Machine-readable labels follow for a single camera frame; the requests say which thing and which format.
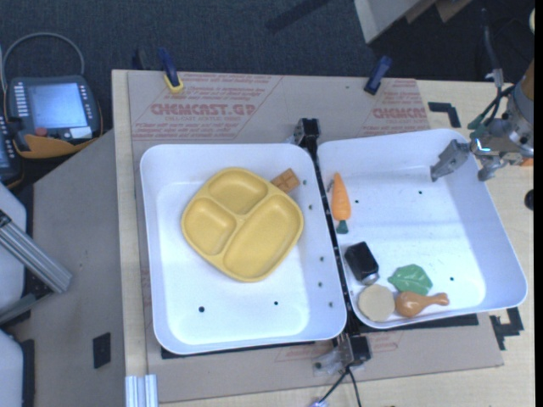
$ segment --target black cable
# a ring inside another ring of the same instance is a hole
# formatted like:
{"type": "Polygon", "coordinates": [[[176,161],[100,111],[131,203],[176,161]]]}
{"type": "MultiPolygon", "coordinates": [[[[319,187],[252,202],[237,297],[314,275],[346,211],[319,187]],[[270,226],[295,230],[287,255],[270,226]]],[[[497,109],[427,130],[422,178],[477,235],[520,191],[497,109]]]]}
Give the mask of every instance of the black cable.
{"type": "Polygon", "coordinates": [[[68,42],[75,49],[77,55],[79,56],[79,60],[81,62],[81,71],[80,71],[81,76],[85,74],[85,58],[83,58],[83,53],[81,52],[79,47],[77,47],[77,45],[73,41],[71,41],[71,39],[67,38],[66,36],[62,36],[58,33],[51,33],[48,31],[38,31],[37,33],[31,33],[30,35],[26,35],[19,38],[17,41],[15,41],[13,44],[9,46],[9,48],[6,50],[6,53],[3,56],[2,54],[0,54],[0,57],[2,58],[2,60],[0,60],[0,80],[2,81],[2,89],[4,93],[8,89],[8,79],[6,78],[6,64],[8,62],[8,56],[22,42],[35,38],[35,37],[41,37],[41,36],[56,37],[62,41],[68,42]]]}
{"type": "Polygon", "coordinates": [[[498,70],[501,68],[500,61],[496,55],[494,48],[492,47],[492,35],[490,33],[490,17],[486,8],[481,10],[481,18],[483,19],[483,41],[484,48],[486,48],[486,53],[490,59],[490,65],[493,70],[498,70]]]}
{"type": "Polygon", "coordinates": [[[492,109],[492,114],[487,118],[487,120],[484,123],[485,126],[488,126],[490,122],[494,120],[496,114],[498,113],[498,108],[500,108],[501,99],[503,97],[508,96],[509,93],[511,93],[514,88],[515,88],[514,85],[509,86],[507,89],[503,91],[500,88],[498,88],[498,93],[496,94],[494,100],[488,105],[488,107],[482,113],[482,116],[485,116],[492,109]]]}
{"type": "Polygon", "coordinates": [[[347,366],[346,369],[349,372],[350,379],[352,380],[353,386],[355,387],[356,403],[358,404],[358,407],[362,407],[362,402],[360,400],[360,394],[358,393],[358,387],[356,386],[356,380],[355,376],[353,375],[353,371],[350,370],[350,366],[347,366]]]}
{"type": "MultiPolygon", "coordinates": [[[[492,25],[490,26],[490,30],[492,31],[492,37],[490,38],[492,44],[502,44],[502,47],[504,46],[504,41],[507,42],[507,49],[511,49],[513,52],[515,52],[516,56],[518,56],[520,59],[522,59],[524,62],[529,63],[530,59],[528,59],[518,47],[516,47],[516,42],[512,41],[511,35],[515,35],[516,31],[510,32],[511,27],[513,25],[518,25],[520,27],[523,27],[526,31],[531,31],[529,28],[529,25],[524,23],[522,20],[519,20],[514,17],[502,17],[498,20],[495,20],[492,25]]],[[[481,39],[478,41],[477,46],[475,48],[475,76],[477,80],[484,79],[484,70],[483,70],[483,57],[485,56],[485,45],[484,45],[484,35],[481,37],[481,39]]],[[[507,76],[505,74],[505,69],[502,69],[504,71],[504,81],[506,82],[515,82],[517,80],[512,80],[511,76],[507,76]]]]}
{"type": "Polygon", "coordinates": [[[349,369],[349,366],[347,365],[345,367],[345,372],[343,374],[341,374],[341,377],[338,378],[338,380],[333,384],[333,386],[328,390],[328,392],[326,392],[326,395],[324,395],[321,399],[319,399],[316,404],[319,405],[321,404],[326,398],[328,398],[330,396],[330,394],[336,389],[337,386],[339,386],[339,384],[343,381],[343,379],[347,376],[347,374],[349,373],[348,372],[348,369],[349,369]]]}
{"type": "Polygon", "coordinates": [[[355,386],[355,394],[356,394],[356,402],[358,403],[359,407],[362,407],[362,402],[360,399],[360,394],[358,393],[358,387],[356,386],[356,380],[355,376],[353,375],[353,372],[350,370],[350,365],[347,365],[344,369],[344,373],[341,375],[341,377],[333,384],[333,386],[326,392],[326,394],[319,399],[314,405],[320,405],[326,398],[330,396],[330,394],[336,389],[337,386],[343,381],[343,379],[347,376],[347,374],[350,375],[350,379],[353,382],[353,385],[355,386]]]}

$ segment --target white tray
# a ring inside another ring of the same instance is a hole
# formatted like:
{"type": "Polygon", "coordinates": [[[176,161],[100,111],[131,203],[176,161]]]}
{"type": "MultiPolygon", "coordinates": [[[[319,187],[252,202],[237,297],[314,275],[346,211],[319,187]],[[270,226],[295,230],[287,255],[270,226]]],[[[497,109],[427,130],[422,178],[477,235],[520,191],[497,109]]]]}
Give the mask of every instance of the white tray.
{"type": "Polygon", "coordinates": [[[332,240],[310,156],[277,144],[157,145],[140,163],[155,335],[175,354],[302,343],[336,337],[346,309],[332,240]],[[302,235],[266,279],[233,280],[182,235],[182,212],[227,167],[268,180],[292,168],[302,184],[289,195],[304,216],[302,235]]]}
{"type": "MultiPolygon", "coordinates": [[[[429,130],[325,142],[318,149],[325,187],[339,172],[352,216],[348,234],[336,234],[345,250],[366,242],[379,265],[378,284],[395,269],[421,266],[431,279],[428,295],[447,293],[450,305],[433,304],[406,318],[368,320],[358,309],[364,288],[344,261],[353,310],[368,326],[390,329],[421,321],[505,309],[521,304],[527,282],[484,182],[476,159],[432,182],[430,166],[452,139],[451,130],[429,130]]],[[[327,194],[331,202],[331,193],[327,194]]]]}

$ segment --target toy chicken leg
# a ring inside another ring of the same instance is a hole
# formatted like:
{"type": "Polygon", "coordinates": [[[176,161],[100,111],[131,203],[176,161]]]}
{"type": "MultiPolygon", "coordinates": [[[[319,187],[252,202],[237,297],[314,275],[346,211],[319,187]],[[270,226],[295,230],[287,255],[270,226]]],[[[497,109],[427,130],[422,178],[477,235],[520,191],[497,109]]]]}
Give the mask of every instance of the toy chicken leg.
{"type": "Polygon", "coordinates": [[[349,232],[347,220],[350,218],[350,201],[347,188],[341,175],[336,172],[333,175],[332,186],[332,217],[339,222],[336,232],[346,234],[349,232]]]}
{"type": "Polygon", "coordinates": [[[411,318],[421,313],[430,304],[447,306],[449,304],[449,297],[446,293],[439,293],[428,297],[414,293],[413,291],[404,291],[396,297],[395,303],[396,311],[400,315],[411,318]]]}

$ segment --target toy food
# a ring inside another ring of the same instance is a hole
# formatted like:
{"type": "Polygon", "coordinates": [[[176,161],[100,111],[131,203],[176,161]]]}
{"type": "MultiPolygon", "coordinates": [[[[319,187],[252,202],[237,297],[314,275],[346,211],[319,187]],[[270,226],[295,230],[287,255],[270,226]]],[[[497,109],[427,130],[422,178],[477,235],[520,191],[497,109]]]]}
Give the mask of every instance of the toy food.
{"type": "Polygon", "coordinates": [[[343,178],[338,172],[333,175],[332,217],[339,221],[339,225],[336,228],[338,234],[346,234],[349,232],[346,222],[346,220],[350,218],[349,195],[347,194],[347,188],[345,187],[343,178]]]}
{"type": "Polygon", "coordinates": [[[277,186],[280,190],[288,193],[299,186],[298,176],[290,168],[286,169],[282,174],[276,176],[271,180],[274,186],[277,186]]]}
{"type": "Polygon", "coordinates": [[[388,281],[398,288],[398,291],[413,291],[427,295],[434,285],[422,267],[415,264],[396,269],[388,281]]]}
{"type": "Polygon", "coordinates": [[[387,287],[374,283],[358,296],[358,308],[372,321],[386,321],[395,309],[394,295],[387,287]]]}
{"type": "Polygon", "coordinates": [[[302,212],[288,194],[236,167],[212,176],[181,218],[191,247],[241,282],[270,275],[298,242],[303,225],[302,212]]]}
{"type": "Polygon", "coordinates": [[[413,291],[405,291],[396,297],[396,311],[403,316],[412,317],[423,311],[430,304],[449,304],[449,297],[445,293],[434,296],[424,296],[413,291]]]}

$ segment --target blue clamp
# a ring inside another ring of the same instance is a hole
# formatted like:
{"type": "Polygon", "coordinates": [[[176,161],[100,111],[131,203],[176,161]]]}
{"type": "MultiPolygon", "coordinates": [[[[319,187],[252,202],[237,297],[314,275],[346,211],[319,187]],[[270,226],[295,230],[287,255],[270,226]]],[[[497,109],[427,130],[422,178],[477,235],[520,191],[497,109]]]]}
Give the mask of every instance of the blue clamp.
{"type": "Polygon", "coordinates": [[[386,72],[392,66],[392,59],[388,56],[383,56],[377,63],[377,66],[373,68],[370,78],[364,86],[364,90],[372,95],[377,93],[379,86],[381,86],[381,79],[386,72]]]}
{"type": "Polygon", "coordinates": [[[164,73],[164,80],[166,85],[170,88],[172,93],[179,93],[183,90],[183,82],[177,74],[176,67],[171,60],[170,54],[165,48],[159,47],[159,57],[162,62],[162,70],[164,73]]]}

